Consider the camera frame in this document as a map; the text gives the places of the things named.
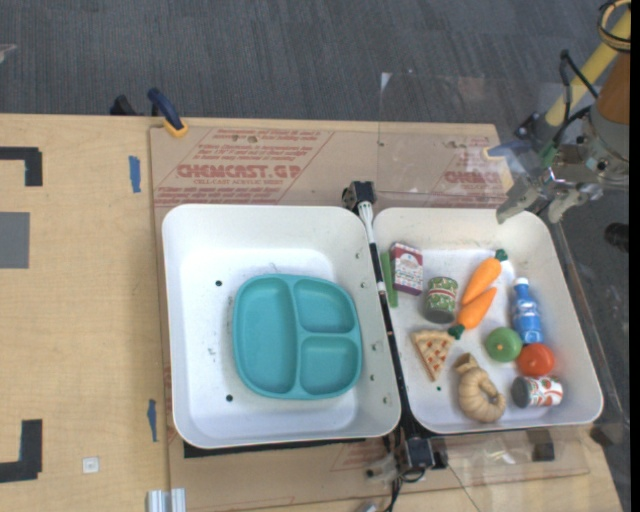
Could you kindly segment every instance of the teal plate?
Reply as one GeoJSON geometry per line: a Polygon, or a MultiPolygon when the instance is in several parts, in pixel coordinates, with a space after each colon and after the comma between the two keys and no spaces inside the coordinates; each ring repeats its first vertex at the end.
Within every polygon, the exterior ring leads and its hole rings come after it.
{"type": "Polygon", "coordinates": [[[341,395],[362,369],[353,300],[324,279],[249,279],[235,300],[233,351],[240,378],[256,393],[298,400],[341,395]]]}

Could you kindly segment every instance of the green can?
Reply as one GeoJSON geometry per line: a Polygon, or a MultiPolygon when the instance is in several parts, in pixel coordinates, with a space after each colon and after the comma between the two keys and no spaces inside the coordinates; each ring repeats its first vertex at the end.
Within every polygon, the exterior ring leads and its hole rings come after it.
{"type": "Polygon", "coordinates": [[[450,277],[433,277],[427,283],[424,316],[436,324],[448,324],[455,320],[458,282],[450,277]]]}

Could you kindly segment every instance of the green ball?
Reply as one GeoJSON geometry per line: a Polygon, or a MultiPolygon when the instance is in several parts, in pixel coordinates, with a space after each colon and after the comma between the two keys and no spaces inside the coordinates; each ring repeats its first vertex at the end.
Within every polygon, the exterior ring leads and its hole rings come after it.
{"type": "Polygon", "coordinates": [[[513,329],[498,327],[484,342],[484,346],[492,359],[501,363],[515,360],[522,350],[522,339],[513,329]]]}

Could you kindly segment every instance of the carrot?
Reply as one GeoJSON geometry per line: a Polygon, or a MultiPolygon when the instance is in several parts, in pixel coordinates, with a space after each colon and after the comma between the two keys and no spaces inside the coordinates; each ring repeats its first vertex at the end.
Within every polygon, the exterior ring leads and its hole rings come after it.
{"type": "Polygon", "coordinates": [[[482,319],[489,311],[493,298],[496,296],[498,289],[492,286],[488,290],[482,292],[474,300],[463,306],[458,313],[456,319],[457,325],[451,327],[447,332],[455,339],[459,340],[465,329],[473,329],[477,327],[482,319]]]}
{"type": "Polygon", "coordinates": [[[502,265],[500,263],[506,259],[507,253],[502,249],[498,249],[495,256],[491,256],[482,261],[471,275],[471,279],[469,279],[469,284],[467,284],[464,294],[462,295],[460,304],[466,306],[484,292],[487,286],[498,278],[500,272],[502,272],[502,265]]]}

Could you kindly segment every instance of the black corner marker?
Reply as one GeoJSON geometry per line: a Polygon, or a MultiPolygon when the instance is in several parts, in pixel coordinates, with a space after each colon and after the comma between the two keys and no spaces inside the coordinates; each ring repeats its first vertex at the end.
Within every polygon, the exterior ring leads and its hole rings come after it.
{"type": "Polygon", "coordinates": [[[42,186],[42,152],[38,148],[0,146],[0,160],[23,160],[24,186],[42,186]]]}
{"type": "Polygon", "coordinates": [[[23,420],[20,458],[0,463],[0,484],[36,480],[42,471],[42,420],[23,420]]]}

